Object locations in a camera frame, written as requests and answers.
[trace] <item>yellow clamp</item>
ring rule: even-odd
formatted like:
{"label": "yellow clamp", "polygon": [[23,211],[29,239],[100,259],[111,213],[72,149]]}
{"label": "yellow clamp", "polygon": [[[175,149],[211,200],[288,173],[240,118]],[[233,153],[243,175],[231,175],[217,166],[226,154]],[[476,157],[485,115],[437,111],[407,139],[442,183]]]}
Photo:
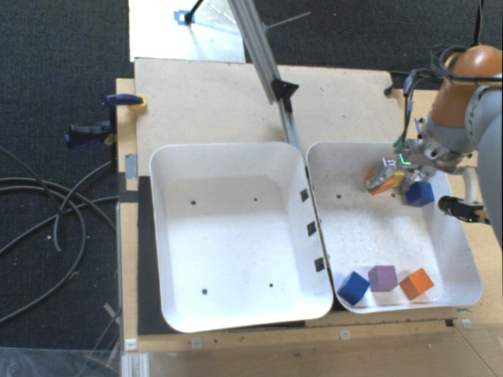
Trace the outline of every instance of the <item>yellow clamp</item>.
{"label": "yellow clamp", "polygon": [[140,97],[143,102],[140,104],[127,105],[127,108],[129,110],[141,111],[141,110],[145,110],[147,108],[147,98],[145,97],[145,95],[137,95],[137,96]]}

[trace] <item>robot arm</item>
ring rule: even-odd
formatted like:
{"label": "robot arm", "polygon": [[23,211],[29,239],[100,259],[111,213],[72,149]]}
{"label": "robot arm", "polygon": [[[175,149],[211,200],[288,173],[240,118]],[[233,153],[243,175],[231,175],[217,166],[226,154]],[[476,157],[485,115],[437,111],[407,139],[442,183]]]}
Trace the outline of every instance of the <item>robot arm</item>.
{"label": "robot arm", "polygon": [[[489,219],[501,246],[501,51],[474,46],[446,58],[445,65],[448,76],[418,125],[417,139],[399,145],[397,159],[383,159],[365,183],[372,193],[383,191],[398,170],[403,178],[400,189],[406,192],[437,170],[461,174],[465,199],[443,197],[439,208],[464,221]],[[477,171],[459,167],[475,150]],[[484,205],[475,192],[477,184]]]}

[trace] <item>green light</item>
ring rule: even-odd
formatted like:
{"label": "green light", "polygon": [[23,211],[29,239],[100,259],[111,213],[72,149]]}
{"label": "green light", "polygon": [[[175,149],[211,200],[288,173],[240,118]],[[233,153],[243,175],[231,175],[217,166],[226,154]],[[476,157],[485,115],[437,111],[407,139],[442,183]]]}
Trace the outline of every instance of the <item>green light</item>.
{"label": "green light", "polygon": [[399,155],[400,157],[400,162],[402,162],[402,164],[404,165],[412,165],[412,162],[406,162],[404,159],[403,159],[403,156],[402,154]]}

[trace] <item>orange cube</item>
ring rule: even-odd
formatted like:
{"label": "orange cube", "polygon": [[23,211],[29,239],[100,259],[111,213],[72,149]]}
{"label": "orange cube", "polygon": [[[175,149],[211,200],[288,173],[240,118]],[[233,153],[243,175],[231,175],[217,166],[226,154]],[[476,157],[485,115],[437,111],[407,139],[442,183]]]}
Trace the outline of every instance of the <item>orange cube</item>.
{"label": "orange cube", "polygon": [[409,300],[415,299],[433,286],[434,284],[430,277],[422,268],[419,268],[415,273],[411,273],[408,277],[400,281],[400,287]]}
{"label": "orange cube", "polygon": [[375,196],[376,194],[380,194],[382,192],[386,192],[389,190],[393,185],[395,184],[395,178],[391,177],[390,179],[387,179],[382,185],[378,185],[377,187],[374,187],[370,194]]}

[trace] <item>white plastic tray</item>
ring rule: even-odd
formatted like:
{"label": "white plastic tray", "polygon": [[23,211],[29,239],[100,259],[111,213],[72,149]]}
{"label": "white plastic tray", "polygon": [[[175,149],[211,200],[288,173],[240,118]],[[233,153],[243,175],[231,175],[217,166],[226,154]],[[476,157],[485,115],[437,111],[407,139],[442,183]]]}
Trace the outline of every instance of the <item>white plastic tray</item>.
{"label": "white plastic tray", "polygon": [[181,332],[322,317],[333,293],[292,146],[168,145],[150,161],[163,316]]}
{"label": "white plastic tray", "polygon": [[451,195],[446,175],[430,180],[435,203],[422,208],[407,205],[398,191],[372,196],[364,178],[383,156],[393,157],[390,144],[322,142],[307,153],[334,288],[352,271],[367,278],[375,265],[394,265],[398,281],[424,268],[435,286],[413,301],[400,287],[368,290],[355,306],[340,301],[357,313],[477,302],[482,285],[461,223],[436,205]]}

